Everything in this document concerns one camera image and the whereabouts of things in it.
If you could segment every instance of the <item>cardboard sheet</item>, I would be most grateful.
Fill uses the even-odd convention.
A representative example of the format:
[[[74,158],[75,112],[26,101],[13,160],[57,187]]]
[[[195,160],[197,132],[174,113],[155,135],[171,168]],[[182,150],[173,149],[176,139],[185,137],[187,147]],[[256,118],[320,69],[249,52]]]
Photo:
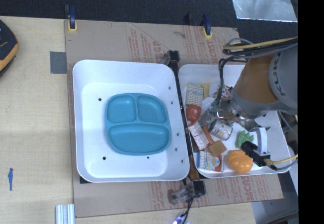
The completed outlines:
[[[76,217],[186,208],[172,205],[168,191],[182,181],[87,183],[76,168],[73,78],[74,65],[84,59],[159,63],[167,50],[178,50],[179,67],[218,64],[225,58],[222,46],[239,37],[236,29],[212,27],[206,39],[202,27],[105,21],[77,21],[77,31],[65,21],[73,191]],[[193,207],[282,199],[277,174],[204,179],[206,194]]]

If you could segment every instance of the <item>blue divided plate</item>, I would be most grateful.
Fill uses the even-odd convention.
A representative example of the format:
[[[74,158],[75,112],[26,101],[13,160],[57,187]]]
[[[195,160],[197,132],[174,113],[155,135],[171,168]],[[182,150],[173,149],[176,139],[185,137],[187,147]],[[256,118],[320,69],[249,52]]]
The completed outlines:
[[[171,142],[168,112],[153,95],[114,95],[106,105],[105,125],[109,144],[122,154],[156,154]]]

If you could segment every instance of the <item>yellow cable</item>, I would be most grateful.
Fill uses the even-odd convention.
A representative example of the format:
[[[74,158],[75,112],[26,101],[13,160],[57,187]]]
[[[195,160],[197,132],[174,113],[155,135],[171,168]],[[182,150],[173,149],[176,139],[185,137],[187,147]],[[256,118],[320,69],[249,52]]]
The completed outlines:
[[[298,153],[295,154],[294,156],[291,156],[291,157],[288,157],[286,159],[282,159],[282,160],[279,160],[279,161],[273,161],[273,160],[271,160],[269,158],[266,158],[266,159],[264,159],[264,162],[265,162],[265,164],[267,166],[271,166],[271,165],[278,165],[278,164],[281,164],[281,163],[284,163],[284,162],[287,162],[289,160],[296,159],[296,158],[298,158]]]
[[[285,42],[288,40],[293,40],[296,39],[297,37],[294,38],[287,38],[287,39],[280,39],[280,40],[271,40],[271,41],[265,41],[265,42],[260,42],[260,43],[255,43],[255,44],[248,44],[248,45],[243,45],[243,46],[224,46],[224,49],[244,49],[244,48],[255,48],[255,47],[260,47],[260,46],[269,46],[272,44],[277,44],[281,42]]]

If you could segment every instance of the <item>black and yellow object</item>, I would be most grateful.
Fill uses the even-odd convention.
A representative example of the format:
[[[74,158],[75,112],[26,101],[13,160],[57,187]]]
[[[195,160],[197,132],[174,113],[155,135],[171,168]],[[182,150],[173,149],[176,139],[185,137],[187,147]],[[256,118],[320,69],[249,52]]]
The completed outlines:
[[[12,64],[19,42],[15,35],[0,20],[0,76]]]

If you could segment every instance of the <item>wooden table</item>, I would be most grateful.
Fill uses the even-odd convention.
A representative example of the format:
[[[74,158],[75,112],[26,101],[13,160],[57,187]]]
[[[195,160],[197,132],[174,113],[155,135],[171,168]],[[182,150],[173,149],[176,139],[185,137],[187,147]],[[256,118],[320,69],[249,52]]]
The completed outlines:
[[[73,203],[67,76],[50,73],[50,52],[65,52],[64,20],[0,20],[20,44],[13,64],[0,78],[0,223],[52,224],[55,206]],[[75,223],[168,224],[179,213],[79,218]],[[250,203],[192,208],[187,221],[255,223]]]

